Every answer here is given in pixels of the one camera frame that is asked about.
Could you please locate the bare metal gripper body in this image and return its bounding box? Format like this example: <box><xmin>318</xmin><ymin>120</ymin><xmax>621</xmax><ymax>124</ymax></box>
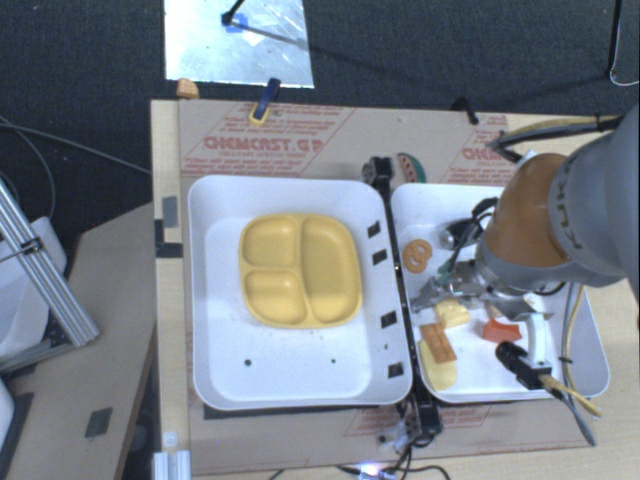
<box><xmin>444</xmin><ymin>260</ymin><xmax>553</xmax><ymax>322</ymax></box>

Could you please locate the yellow cheese wedge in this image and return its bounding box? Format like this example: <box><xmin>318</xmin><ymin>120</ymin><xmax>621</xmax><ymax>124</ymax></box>
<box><xmin>433</xmin><ymin>298</ymin><xmax>472</xmax><ymax>331</ymax></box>

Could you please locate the thin black rod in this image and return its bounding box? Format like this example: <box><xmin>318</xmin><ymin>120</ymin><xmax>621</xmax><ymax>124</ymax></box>
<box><xmin>375</xmin><ymin>167</ymin><xmax>432</xmax><ymax>422</ymax></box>

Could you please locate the orange pretzel biscuit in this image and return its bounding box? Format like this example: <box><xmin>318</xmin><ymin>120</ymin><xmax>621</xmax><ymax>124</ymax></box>
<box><xmin>401</xmin><ymin>237</ymin><xmax>433</xmax><ymax>275</ymax></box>

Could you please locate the shiny silver round object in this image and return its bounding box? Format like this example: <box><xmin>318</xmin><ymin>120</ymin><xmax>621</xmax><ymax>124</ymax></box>
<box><xmin>438</xmin><ymin>219</ymin><xmax>472</xmax><ymax>249</ymax></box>

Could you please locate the orange waffle biscuit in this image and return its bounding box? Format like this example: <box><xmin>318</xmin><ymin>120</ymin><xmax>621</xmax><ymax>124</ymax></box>
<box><xmin>418</xmin><ymin>322</ymin><xmax>458</xmax><ymax>365</ymax></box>

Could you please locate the red-orange wedge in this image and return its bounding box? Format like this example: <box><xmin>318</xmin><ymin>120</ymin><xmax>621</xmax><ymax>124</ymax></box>
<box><xmin>481</xmin><ymin>316</ymin><xmax>524</xmax><ymax>344</ymax></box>

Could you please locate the pale yellow slice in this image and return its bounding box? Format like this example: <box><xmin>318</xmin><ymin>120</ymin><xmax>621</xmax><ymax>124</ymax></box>
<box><xmin>416</xmin><ymin>339</ymin><xmax>458</xmax><ymax>392</ymax></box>

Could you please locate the white plastic tray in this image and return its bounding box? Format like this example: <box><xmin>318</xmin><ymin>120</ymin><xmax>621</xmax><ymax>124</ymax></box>
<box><xmin>187</xmin><ymin>174</ymin><xmax>414</xmax><ymax>412</ymax></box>
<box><xmin>389</xmin><ymin>182</ymin><xmax>612</xmax><ymax>405</ymax></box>

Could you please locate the red and green watermelon slice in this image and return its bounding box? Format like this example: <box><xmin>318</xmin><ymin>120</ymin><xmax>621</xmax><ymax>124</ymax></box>
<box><xmin>396</xmin><ymin>152</ymin><xmax>428</xmax><ymax>185</ymax></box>

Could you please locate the yellow divided plate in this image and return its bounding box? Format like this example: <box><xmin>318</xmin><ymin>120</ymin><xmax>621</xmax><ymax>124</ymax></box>
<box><xmin>237</xmin><ymin>212</ymin><xmax>364</xmax><ymax>331</ymax></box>

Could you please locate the brown cardboard board red print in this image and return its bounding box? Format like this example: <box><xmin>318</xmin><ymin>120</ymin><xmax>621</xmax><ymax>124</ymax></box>
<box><xmin>177</xmin><ymin>99</ymin><xmax>627</xmax><ymax>464</ymax></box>

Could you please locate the orange bread piece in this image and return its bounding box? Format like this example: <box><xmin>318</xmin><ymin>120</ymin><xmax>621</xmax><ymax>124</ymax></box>
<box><xmin>175</xmin><ymin>77</ymin><xmax>201</xmax><ymax>101</ymax></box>

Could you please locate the black cylinder on white bracket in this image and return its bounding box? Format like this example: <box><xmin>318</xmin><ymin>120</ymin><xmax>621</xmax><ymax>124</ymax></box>
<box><xmin>494</xmin><ymin>312</ymin><xmax>556</xmax><ymax>392</ymax></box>

